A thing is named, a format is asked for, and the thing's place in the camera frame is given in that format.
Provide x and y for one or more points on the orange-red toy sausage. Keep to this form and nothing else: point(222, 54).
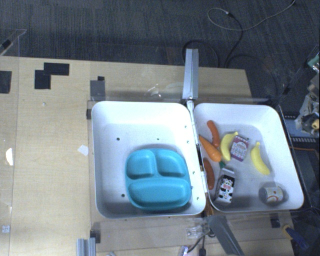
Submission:
point(209, 173)
point(214, 132)

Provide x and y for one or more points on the orange toy carrot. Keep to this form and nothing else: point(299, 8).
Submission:
point(211, 150)

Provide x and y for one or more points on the white plastic tray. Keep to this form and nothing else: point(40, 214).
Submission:
point(110, 160)
point(272, 130)

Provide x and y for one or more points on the blue divided plate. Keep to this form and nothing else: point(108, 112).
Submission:
point(157, 190)

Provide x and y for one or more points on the yellow banana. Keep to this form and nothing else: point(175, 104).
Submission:
point(258, 161)
point(225, 147)

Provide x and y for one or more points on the pink and white packet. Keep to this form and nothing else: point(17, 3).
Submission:
point(239, 148)

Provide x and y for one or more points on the black and white cow carton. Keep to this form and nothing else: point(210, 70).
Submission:
point(226, 190)

